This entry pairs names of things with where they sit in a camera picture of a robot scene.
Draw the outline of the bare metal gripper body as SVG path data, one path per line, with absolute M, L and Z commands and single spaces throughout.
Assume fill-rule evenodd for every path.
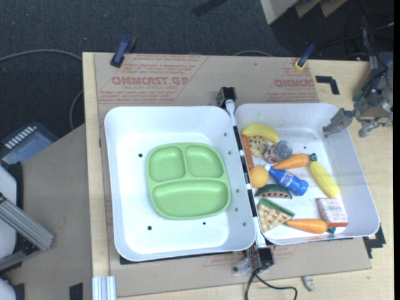
M 393 75 L 372 71 L 354 96 L 354 117 L 359 121 L 393 123 Z

